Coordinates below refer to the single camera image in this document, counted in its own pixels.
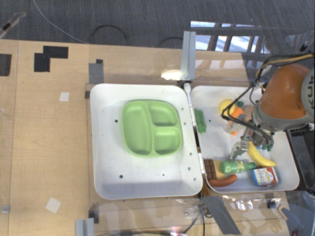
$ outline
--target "white square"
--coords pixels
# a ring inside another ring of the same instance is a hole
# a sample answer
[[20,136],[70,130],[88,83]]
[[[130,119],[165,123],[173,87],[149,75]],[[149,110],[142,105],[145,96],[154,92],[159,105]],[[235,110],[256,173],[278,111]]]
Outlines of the white square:
[[69,101],[69,92],[62,92],[59,101]]
[[60,205],[60,201],[54,198],[50,198],[45,208],[53,213],[57,213]]

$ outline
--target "wooden table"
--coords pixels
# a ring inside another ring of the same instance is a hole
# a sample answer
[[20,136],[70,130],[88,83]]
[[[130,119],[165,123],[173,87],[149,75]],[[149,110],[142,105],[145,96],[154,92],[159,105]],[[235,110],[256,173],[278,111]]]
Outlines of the wooden table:
[[[51,59],[50,72],[34,72],[34,53],[42,53],[44,45],[68,47],[68,58]],[[123,204],[95,196],[89,183],[85,99],[89,63],[96,59],[103,60],[106,83],[172,85],[161,73],[180,69],[181,50],[0,40],[0,53],[12,54],[10,76],[0,77],[0,206],[11,208],[0,214],[0,235],[73,236],[75,220],[86,219],[94,202],[103,204],[102,215],[109,218],[95,226],[98,232],[112,228],[113,221],[121,229],[162,226],[164,220],[189,224],[184,216],[174,218],[183,212],[181,199]],[[197,52],[196,59],[200,84],[248,84],[238,53]],[[69,93],[68,101],[60,101],[62,92]],[[285,220],[257,195],[261,202],[253,210],[229,208],[232,217],[239,217],[239,229],[246,235],[287,235]],[[286,204],[285,193],[276,196]],[[45,208],[51,197],[61,202],[56,213]],[[155,211],[148,212],[148,206]],[[206,223],[206,235],[220,235],[213,219]],[[189,235],[202,235],[202,225]]]

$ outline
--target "yellow ball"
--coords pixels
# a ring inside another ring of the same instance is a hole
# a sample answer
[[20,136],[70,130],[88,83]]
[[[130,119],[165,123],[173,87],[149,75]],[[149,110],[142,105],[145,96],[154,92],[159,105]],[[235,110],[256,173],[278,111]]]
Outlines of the yellow ball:
[[[220,103],[219,109],[220,109],[220,114],[222,113],[222,111],[231,103],[233,102],[233,100],[231,99],[226,99],[223,102]],[[235,110],[235,104],[233,104],[233,106],[231,107],[230,110],[230,114],[232,114]]]

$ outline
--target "sausage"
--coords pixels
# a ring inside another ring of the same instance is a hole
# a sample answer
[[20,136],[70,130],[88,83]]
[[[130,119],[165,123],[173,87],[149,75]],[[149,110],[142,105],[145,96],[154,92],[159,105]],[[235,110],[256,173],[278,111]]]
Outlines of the sausage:
[[222,180],[210,179],[209,184],[212,187],[224,187],[224,186],[228,186],[228,185],[234,183],[236,180],[237,180],[237,176],[235,174],[232,174],[229,177],[227,177],[226,179],[222,179]]

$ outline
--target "white plastic tray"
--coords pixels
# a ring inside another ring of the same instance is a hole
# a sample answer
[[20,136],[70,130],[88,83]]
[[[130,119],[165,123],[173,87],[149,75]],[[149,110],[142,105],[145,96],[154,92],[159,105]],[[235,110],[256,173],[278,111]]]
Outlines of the white plastic tray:
[[[220,117],[219,105],[225,99],[235,99],[246,88],[236,87],[210,87],[198,86],[191,92],[194,107],[204,113],[207,132],[198,134],[202,156],[205,159],[228,160],[233,145],[240,141],[244,129],[232,136],[226,132],[228,122]],[[260,90],[254,91],[253,100],[261,97]],[[246,105],[250,105],[249,93],[240,99]],[[252,181],[250,171],[237,174],[237,180],[226,187],[212,187],[219,193],[248,193],[264,191],[286,191],[293,190],[299,184],[299,175],[292,156],[292,152],[286,137],[282,131],[274,135],[274,147],[271,152],[259,150],[259,152],[276,162],[276,173],[279,183],[269,187],[256,187]],[[238,156],[237,160],[251,161],[247,153]]]
[[[139,157],[124,146],[121,111],[131,100],[162,100],[179,114],[183,146],[175,154]],[[91,91],[94,185],[110,200],[190,196],[202,176],[185,92],[176,86],[100,84]]]

